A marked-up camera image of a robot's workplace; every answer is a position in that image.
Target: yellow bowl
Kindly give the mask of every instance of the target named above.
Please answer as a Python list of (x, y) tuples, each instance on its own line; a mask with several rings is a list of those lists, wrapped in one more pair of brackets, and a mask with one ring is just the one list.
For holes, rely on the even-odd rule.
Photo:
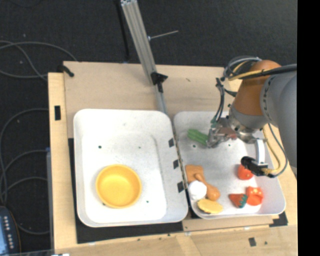
[(98, 174), (95, 189), (105, 205), (120, 209), (137, 202), (142, 192), (142, 184), (137, 173), (130, 167), (113, 164)]

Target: white tray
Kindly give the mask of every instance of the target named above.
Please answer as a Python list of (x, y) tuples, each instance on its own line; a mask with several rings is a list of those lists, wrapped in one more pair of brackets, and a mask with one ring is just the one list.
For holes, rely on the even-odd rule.
[[(225, 117), (227, 114), (227, 112), (224, 112), (222, 116)], [(214, 115), (214, 112), (207, 111), (185, 111), (178, 113), (173, 121), (183, 171), (185, 172), (186, 165), (201, 165), (204, 169), (206, 181), (217, 187), (221, 194), (217, 202), (223, 206), (222, 212), (218, 214), (204, 213), (198, 208), (197, 201), (190, 199), (193, 211), (203, 219), (282, 213), (285, 210), (286, 201), (278, 178), (254, 176), (250, 180), (240, 180), (237, 177), (241, 158), (244, 156), (256, 158), (254, 144), (244, 143), (237, 138), (236, 140), (230, 139), (222, 142), (215, 148), (207, 148), (188, 138), (188, 129), (196, 129), (208, 134), (210, 121)], [(261, 131), (255, 133), (254, 136), (256, 138), (264, 137)], [(265, 162), (272, 168), (272, 161), (266, 145), (265, 152)], [(236, 208), (228, 198), (228, 194), (245, 194), (248, 186), (262, 189), (264, 194), (262, 204), (258, 206), (246, 204), (244, 208)]]
[[(159, 111), (83, 109), (73, 120), (77, 213), (90, 227), (179, 222), (188, 213), (178, 189), (180, 166), (170, 119)], [(99, 199), (95, 182), (106, 166), (122, 164), (139, 175), (142, 193), (132, 206), (115, 209)]]

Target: white ball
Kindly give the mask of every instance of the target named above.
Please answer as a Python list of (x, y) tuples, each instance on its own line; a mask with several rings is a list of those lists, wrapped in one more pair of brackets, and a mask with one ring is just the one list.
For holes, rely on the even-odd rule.
[(207, 194), (207, 186), (198, 180), (192, 181), (188, 186), (188, 190), (192, 200), (200, 200)]

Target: wooden table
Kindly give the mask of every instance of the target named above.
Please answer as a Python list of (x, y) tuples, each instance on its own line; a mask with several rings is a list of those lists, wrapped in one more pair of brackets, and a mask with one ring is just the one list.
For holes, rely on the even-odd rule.
[[(74, 77), (65, 73), (48, 75), (55, 253), (92, 256), (298, 254), (297, 180), (290, 167), (279, 176), (286, 199), (287, 225), (269, 226), (278, 215), (209, 221), (188, 215), (183, 220), (182, 232), (78, 244), (68, 147), (68, 138), (73, 136), (73, 115), (88, 107), (156, 110), (157, 103), (154, 88), (148, 84), (139, 64), (66, 61), (64, 65), (75, 73)], [(158, 65), (157, 71), (169, 77), (163, 88), (171, 119), (180, 111), (218, 109), (220, 95), (215, 84), (223, 68)], [(231, 91), (236, 91), (239, 85), (239, 81), (224, 83)], [(232, 101), (231, 96), (225, 96), (225, 110)], [(275, 141), (271, 144), (277, 148)]]

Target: black floor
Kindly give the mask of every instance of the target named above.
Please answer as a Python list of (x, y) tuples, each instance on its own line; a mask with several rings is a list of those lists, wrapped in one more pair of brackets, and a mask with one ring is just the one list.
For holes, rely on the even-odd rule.
[[(138, 2), (149, 36), (179, 31), (151, 40), (156, 64), (222, 67), (242, 55), (281, 65), (297, 63), (298, 0)], [(129, 62), (138, 63), (124, 25)], [(0, 152), (5, 168), (20, 154), (50, 147), (46, 78), (16, 77), (37, 74), (19, 48), (6, 47), (7, 41), (53, 44), (78, 61), (126, 61), (113, 0), (0, 0)], [(48, 45), (19, 46), (40, 74), (55, 72), (63, 61), (73, 59)], [(39, 108), (8, 123), (22, 111)], [(6, 171), (8, 187), (24, 178), (46, 178), (46, 153), (22, 156)], [(42, 179), (25, 180), (10, 188), (6, 206), (22, 228), (36, 233), (49, 229), (48, 190)], [(48, 233), (35, 235), (20, 230), (20, 237), (23, 252), (50, 248)]]

